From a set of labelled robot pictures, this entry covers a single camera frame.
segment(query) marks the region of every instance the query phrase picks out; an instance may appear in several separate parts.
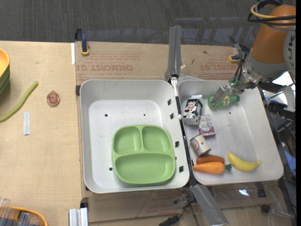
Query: green bowl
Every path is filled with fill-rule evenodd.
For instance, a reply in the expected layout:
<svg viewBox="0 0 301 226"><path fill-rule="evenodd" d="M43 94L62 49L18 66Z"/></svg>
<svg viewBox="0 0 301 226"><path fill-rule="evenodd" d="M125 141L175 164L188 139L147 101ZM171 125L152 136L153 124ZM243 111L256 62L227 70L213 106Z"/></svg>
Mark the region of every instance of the green bowl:
<svg viewBox="0 0 301 226"><path fill-rule="evenodd" d="M175 172L170 135L159 126L131 125L119 128L113 137L112 157L116 175L128 184L162 183Z"/></svg>

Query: banana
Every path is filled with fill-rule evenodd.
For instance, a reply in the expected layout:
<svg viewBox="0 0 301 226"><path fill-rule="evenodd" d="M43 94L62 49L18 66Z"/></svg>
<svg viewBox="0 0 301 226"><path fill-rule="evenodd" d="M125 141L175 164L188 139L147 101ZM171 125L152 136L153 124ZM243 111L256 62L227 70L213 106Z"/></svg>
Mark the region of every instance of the banana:
<svg viewBox="0 0 301 226"><path fill-rule="evenodd" d="M228 160L234 167L242 171L253 171L258 165L261 164L260 160L244 161L233 153L228 153Z"/></svg>

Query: toy carrot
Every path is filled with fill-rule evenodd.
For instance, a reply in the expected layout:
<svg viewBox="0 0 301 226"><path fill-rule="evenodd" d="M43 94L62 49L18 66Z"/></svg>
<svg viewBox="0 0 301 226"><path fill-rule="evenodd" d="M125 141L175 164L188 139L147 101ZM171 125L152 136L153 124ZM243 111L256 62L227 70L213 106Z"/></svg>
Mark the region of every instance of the toy carrot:
<svg viewBox="0 0 301 226"><path fill-rule="evenodd" d="M212 162L212 161L219 161L221 163L225 163L225 159L223 159L222 157L216 155L210 155L210 154L199 156L196 162L197 164L201 164L201 163Z"/></svg>
<svg viewBox="0 0 301 226"><path fill-rule="evenodd" d="M202 171L202 172L211 172L211 173L222 173L226 170L231 171L231 164L224 165L219 161L211 161L202 164L197 164L193 166L194 170Z"/></svg>

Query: table surface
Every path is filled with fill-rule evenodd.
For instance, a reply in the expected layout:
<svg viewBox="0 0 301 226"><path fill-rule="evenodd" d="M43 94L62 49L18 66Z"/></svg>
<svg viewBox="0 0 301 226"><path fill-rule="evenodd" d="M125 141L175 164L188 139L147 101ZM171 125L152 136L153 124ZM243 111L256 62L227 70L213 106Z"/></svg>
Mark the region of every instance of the table surface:
<svg viewBox="0 0 301 226"><path fill-rule="evenodd" d="M0 95L0 116L12 109L34 81L39 84L13 116L0 122L0 197L11 205L40 212L49 226L68 225L69 209L82 200L76 68L70 43L0 41L10 57L10 80ZM50 107L47 94L60 96ZM30 134L23 135L24 112L30 112ZM277 203L285 206L277 181L268 182ZM263 215L255 205L223 210L231 225L291 225ZM209 225L202 212L197 217ZM102 225L158 225L167 216L102 222ZM190 213L179 225L193 225Z"/></svg>

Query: can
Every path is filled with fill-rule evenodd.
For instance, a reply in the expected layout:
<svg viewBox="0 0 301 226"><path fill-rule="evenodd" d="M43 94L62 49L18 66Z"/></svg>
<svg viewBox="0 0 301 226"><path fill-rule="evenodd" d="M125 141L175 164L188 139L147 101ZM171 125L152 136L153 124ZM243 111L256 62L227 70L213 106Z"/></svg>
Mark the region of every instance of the can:
<svg viewBox="0 0 301 226"><path fill-rule="evenodd" d="M190 139L190 145L198 156L205 155L211 151L210 146L206 142L204 136L201 134Z"/></svg>

